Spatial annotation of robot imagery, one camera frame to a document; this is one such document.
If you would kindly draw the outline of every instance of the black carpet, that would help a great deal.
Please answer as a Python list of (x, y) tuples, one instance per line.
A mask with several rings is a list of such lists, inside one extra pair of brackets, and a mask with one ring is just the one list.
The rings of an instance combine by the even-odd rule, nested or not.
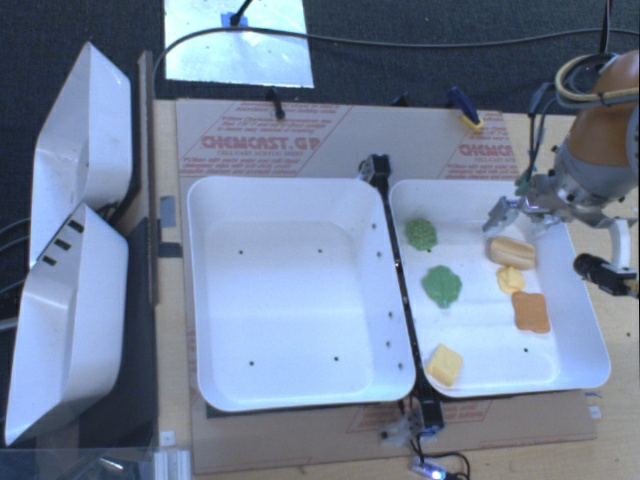
[[(309, 32), (395, 42), (459, 43), (599, 28), (605, 0), (303, 0)], [(0, 228), (28, 216), (38, 132), (81, 46), (92, 41), (130, 78), (140, 53), (163, 47), (163, 0), (0, 0)], [(212, 17), (212, 26), (218, 17)], [(614, 0), (612, 26), (638, 31), (639, 0)], [(444, 106), (457, 85), (480, 108), (523, 112), (531, 93), (570, 58), (598, 50), (600, 34), (517, 46), (411, 50), (310, 44), (314, 89), (283, 99), (385, 105), (408, 93), (414, 106)], [(611, 50), (638, 48), (612, 34)], [(159, 82), (161, 98), (263, 99), (261, 87)], [(0, 246), (27, 228), (0, 237)], [(0, 290), (22, 278), (26, 247), (0, 253)], [(0, 295), (0, 318), (17, 311), (18, 290)], [(0, 335), (0, 388), (8, 335)]]

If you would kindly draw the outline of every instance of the toy bread slice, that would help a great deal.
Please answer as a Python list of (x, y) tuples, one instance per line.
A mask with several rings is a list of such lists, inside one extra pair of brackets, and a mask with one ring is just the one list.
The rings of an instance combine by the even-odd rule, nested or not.
[(536, 248), (520, 240), (499, 236), (489, 243), (489, 258), (500, 265), (528, 270), (536, 266)]
[(458, 377), (462, 356), (442, 343), (433, 353), (426, 372), (445, 386), (451, 386)]

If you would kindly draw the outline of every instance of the white container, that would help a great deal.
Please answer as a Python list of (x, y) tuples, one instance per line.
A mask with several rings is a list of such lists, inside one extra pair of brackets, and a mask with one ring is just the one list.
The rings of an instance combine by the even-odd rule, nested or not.
[(124, 238), (84, 204), (38, 258), (20, 302), (7, 445), (62, 427), (113, 388), (127, 259)]
[(223, 411), (391, 401), (415, 369), (382, 200), (211, 177), (187, 198), (198, 382)]
[[(522, 272), (524, 291), (545, 296), (551, 332), (515, 326), (511, 298), (498, 288), (500, 265), (488, 259), (482, 234), (489, 209), (513, 190), (512, 182), (406, 180), (391, 191), (422, 356), (428, 361), (443, 343), (464, 358), (451, 387), (429, 377), (450, 397), (594, 388), (609, 376), (609, 356), (587, 289), (573, 270), (575, 253), (564, 224), (536, 237), (521, 215), (502, 234), (536, 247), (536, 268)], [(407, 241), (404, 228), (414, 218), (426, 218), (436, 228), (438, 244), (430, 253)], [(436, 265), (449, 267), (462, 280), (459, 299), (448, 309), (440, 309), (420, 284)]]
[(120, 203), (131, 172), (131, 84), (87, 43), (38, 136), (30, 267), (80, 203), (95, 211)]

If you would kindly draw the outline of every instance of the wooden table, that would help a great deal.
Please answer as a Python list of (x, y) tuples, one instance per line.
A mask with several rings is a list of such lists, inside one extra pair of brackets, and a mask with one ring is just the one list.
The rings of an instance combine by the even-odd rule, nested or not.
[[(156, 136), (175, 136), (175, 105), (155, 103)], [(505, 115), (518, 166), (524, 169), (528, 143), (528, 119), (524, 115)], [(547, 118), (546, 145), (539, 157), (545, 172), (552, 163), (549, 152), (560, 144), (573, 118)], [(158, 192), (178, 183), (175, 144), (160, 142), (156, 150)], [(609, 214), (638, 215), (638, 191), (634, 189), (622, 204), (612, 205)], [(610, 239), (605, 231), (595, 231), (581, 223), (569, 226), (576, 254), (589, 252), (610, 257)], [(181, 241), (180, 226), (168, 230), (164, 239)], [(631, 265), (638, 267), (638, 226), (633, 229)], [(183, 301), (182, 260), (164, 258), (159, 264), (160, 301), (156, 308), (160, 431), (175, 432), (178, 446), (191, 442), (187, 344)], [(537, 445), (519, 448), (465, 452), (472, 465), (473, 480), (530, 479), (631, 479), (640, 471), (640, 375), (638, 350), (638, 302), (614, 298), (589, 285), (607, 348), (612, 371), (609, 381), (590, 397), (602, 417), (597, 420), (598, 438), (593, 441)], [(318, 466), (262, 471), (246, 471), (198, 479), (216, 480), (293, 480), (416, 479), (407, 458), (381, 459)]]

